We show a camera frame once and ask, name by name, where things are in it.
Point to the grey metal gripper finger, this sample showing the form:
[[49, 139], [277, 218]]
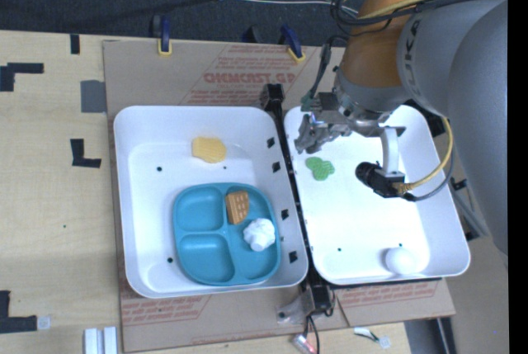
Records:
[[321, 141], [303, 138]]

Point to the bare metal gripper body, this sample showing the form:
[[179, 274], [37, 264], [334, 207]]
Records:
[[336, 117]]

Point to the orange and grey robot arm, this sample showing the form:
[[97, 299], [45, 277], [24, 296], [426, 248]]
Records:
[[453, 55]]

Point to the white plastic tray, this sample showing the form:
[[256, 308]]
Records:
[[363, 220], [156, 220]]

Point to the yellow crinkled chip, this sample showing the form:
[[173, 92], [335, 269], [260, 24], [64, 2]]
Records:
[[208, 149]]

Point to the orange waffle biscuit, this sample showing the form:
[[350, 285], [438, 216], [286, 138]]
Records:
[[238, 207]]

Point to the white cauliflower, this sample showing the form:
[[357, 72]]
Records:
[[260, 234]]

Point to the white egg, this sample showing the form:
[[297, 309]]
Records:
[[400, 261]]

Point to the blue divided plate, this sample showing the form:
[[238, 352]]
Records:
[[206, 245]]

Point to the brown cardboard board red print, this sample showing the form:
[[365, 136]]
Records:
[[165, 72]]

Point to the black cylinder on white bracket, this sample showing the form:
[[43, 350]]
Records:
[[381, 175]]

